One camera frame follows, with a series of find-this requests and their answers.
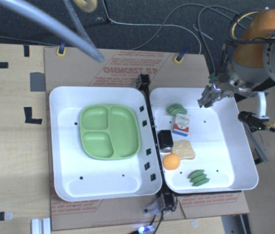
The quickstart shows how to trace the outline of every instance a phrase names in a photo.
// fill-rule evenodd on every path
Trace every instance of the yellow tube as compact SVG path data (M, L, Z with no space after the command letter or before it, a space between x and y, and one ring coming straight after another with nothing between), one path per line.
M275 30L275 9L259 12L245 30L242 40L252 40L257 37L268 38ZM240 44L234 53L234 60L245 67L263 67L262 52L264 44Z

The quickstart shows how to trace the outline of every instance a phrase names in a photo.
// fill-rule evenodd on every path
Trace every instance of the cardboard sheet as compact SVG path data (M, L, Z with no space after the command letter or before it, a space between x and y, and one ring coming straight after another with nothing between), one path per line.
M49 95L59 86L134 87L139 74L150 75L150 91L157 87L203 88L209 75L204 56L186 54L182 63L174 64L177 53L101 49L105 62L97 63L76 48L67 48L64 57L58 57L56 50L44 48L52 230L150 222L153 216L144 216L143 207L152 203L156 195L82 202L66 202L57 196ZM182 196L178 201L177 210L166 214L164 221L249 212L243 192Z

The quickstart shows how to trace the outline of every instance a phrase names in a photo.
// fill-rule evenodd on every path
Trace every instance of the white tray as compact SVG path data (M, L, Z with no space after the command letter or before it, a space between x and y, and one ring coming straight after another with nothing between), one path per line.
M51 92L49 99L54 184L59 197L66 201L82 201L153 195L160 190L159 161L144 95L139 90L58 87ZM79 125L75 125L82 109L109 103L127 106L136 114L141 149L131 158L98 160L89 157L83 150Z
M197 100L202 92L203 88L156 88L150 94L157 133L173 128L174 117L166 112L169 105L180 103L190 115L188 136L172 133L172 137L189 140L196 157L181 160L176 170L164 168L167 186L180 194L253 189L258 174L234 98L200 108ZM194 187L187 177L198 169L204 169L210 181Z

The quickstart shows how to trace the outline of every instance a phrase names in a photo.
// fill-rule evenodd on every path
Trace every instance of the orange fruit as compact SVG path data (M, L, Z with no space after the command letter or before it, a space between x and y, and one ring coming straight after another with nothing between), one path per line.
M176 154L167 154L162 160L163 166L167 170L175 170L180 165L180 157Z

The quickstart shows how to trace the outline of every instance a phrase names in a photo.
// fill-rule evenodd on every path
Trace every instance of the green bowl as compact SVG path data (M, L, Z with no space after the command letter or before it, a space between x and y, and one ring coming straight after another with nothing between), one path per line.
M92 158L130 158L141 147L138 121L128 107L98 104L84 108L79 119L84 151Z

